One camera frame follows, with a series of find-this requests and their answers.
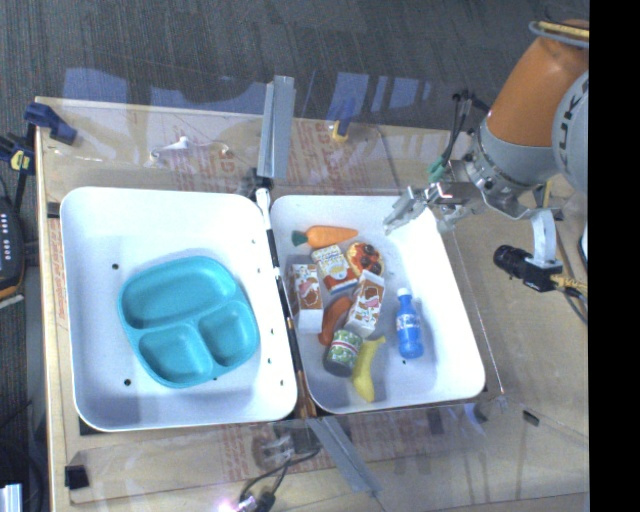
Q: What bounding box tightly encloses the white plastic tray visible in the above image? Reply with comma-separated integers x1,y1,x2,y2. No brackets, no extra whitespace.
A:
268,193,488,417
59,185,300,433

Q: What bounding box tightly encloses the orange brown sausage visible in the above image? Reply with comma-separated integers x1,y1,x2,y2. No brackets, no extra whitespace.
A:
317,294,356,348

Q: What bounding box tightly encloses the red and white carton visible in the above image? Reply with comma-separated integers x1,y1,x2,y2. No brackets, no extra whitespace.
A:
309,244,359,296

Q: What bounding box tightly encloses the yellow banana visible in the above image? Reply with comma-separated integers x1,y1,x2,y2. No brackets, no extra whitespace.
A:
350,334,388,404

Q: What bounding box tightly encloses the black cylinder on white bracket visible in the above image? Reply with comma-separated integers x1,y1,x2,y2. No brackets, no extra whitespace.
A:
492,208,565,294

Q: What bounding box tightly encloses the brown cardboard board red print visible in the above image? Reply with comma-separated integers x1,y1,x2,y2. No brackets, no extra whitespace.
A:
34,95,590,512

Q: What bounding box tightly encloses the green and white can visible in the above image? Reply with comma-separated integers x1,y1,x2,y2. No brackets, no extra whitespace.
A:
322,328,364,378

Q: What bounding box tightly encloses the pizza slice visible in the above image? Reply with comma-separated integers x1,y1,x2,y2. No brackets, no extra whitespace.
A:
345,241,386,278

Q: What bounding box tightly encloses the brown and white carton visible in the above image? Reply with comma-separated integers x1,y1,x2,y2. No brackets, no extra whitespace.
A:
286,262,325,334

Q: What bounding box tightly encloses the white and orange carton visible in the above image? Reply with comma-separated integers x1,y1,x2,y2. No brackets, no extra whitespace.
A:
343,269,387,339

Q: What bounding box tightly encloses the blue bottle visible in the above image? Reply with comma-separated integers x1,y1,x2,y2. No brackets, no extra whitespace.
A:
395,286,426,360

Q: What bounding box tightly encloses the orange carrot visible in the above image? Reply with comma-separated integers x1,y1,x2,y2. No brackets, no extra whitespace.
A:
290,224,360,251

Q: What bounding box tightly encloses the blue divided plate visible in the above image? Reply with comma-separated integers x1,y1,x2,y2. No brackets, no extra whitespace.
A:
116,254,262,390

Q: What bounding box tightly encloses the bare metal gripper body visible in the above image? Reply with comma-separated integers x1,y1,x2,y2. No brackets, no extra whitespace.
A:
427,158,545,220

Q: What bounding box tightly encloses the black block with thin wires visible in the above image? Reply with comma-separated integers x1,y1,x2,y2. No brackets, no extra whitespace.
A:
287,422,324,454

